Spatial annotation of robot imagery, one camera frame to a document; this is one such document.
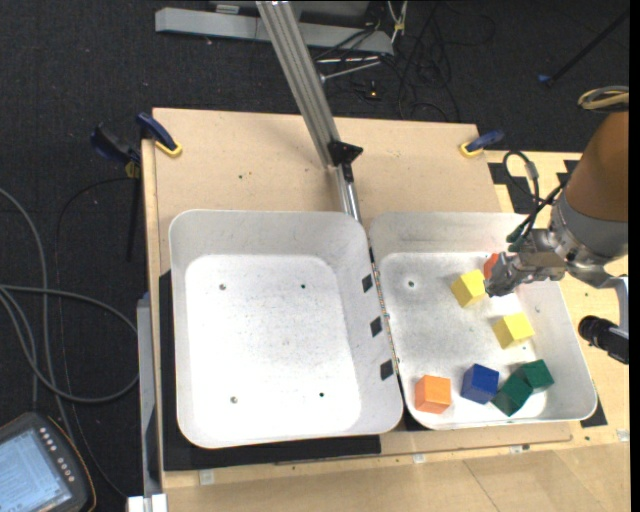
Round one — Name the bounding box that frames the white plastic tray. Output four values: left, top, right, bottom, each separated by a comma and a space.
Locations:
168, 208, 405, 450
368, 211, 599, 431

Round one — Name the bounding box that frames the yellow cube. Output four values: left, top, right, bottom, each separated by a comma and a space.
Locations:
491, 312, 536, 350
450, 269, 488, 309

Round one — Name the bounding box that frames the green cube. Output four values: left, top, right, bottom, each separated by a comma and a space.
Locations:
514, 358, 556, 394
490, 374, 534, 418

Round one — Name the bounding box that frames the black cylinder on white bracket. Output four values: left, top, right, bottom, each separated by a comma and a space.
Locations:
578, 274, 630, 365

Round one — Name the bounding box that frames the blue cube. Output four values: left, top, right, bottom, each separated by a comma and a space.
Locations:
459, 362, 501, 406

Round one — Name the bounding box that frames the pale wood board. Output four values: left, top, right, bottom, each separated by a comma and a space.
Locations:
151, 107, 574, 470

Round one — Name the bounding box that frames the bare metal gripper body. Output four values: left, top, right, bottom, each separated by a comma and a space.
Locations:
514, 228, 612, 290

